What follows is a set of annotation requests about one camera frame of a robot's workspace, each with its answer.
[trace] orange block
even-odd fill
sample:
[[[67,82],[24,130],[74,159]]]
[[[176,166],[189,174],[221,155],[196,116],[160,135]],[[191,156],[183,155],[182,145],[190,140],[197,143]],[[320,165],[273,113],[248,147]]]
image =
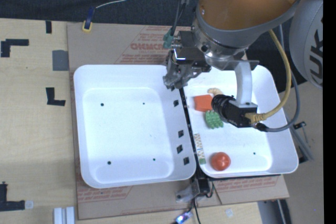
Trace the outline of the orange block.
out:
[[[198,95],[194,97],[195,110],[206,112],[212,110],[212,96],[210,94]]]

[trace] cardboard sheet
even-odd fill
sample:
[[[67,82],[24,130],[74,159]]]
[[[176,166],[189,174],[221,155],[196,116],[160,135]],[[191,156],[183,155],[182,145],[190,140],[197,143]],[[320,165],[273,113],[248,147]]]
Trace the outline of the cardboard sheet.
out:
[[[94,24],[90,33],[84,33],[81,28],[82,23],[67,24],[79,219],[187,208],[187,203],[176,202],[175,192],[185,189],[189,180],[94,189],[86,185],[80,175],[74,71],[83,65],[164,64],[168,50],[162,47],[162,38],[170,27]],[[179,30],[189,28],[180,27],[177,31]],[[219,180],[215,181],[214,185],[216,191],[213,196],[200,200],[198,206],[229,205],[289,197],[282,175]]]

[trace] red tomato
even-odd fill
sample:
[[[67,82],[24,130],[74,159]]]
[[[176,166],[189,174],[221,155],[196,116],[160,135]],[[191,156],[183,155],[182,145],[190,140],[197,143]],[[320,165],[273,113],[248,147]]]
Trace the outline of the red tomato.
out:
[[[217,152],[211,157],[211,166],[216,171],[223,171],[231,164],[230,157],[224,152]]]

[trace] green toy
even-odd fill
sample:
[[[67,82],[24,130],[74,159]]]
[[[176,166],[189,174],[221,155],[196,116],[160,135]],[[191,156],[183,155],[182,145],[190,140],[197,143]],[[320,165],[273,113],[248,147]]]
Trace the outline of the green toy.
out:
[[[207,111],[205,112],[205,121],[206,124],[211,128],[219,128],[219,127],[223,127],[224,123],[221,121],[219,114],[215,111]]]

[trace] yellow clip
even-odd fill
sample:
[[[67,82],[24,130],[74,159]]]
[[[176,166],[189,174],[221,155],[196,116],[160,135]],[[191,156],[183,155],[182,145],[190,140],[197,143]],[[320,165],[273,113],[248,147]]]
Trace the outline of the yellow clip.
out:
[[[92,29],[92,22],[90,22],[90,27],[89,27],[89,29],[85,29],[85,22],[86,22],[86,21],[83,22],[82,31],[83,31],[84,33],[90,33],[90,32],[91,32],[91,29]]]

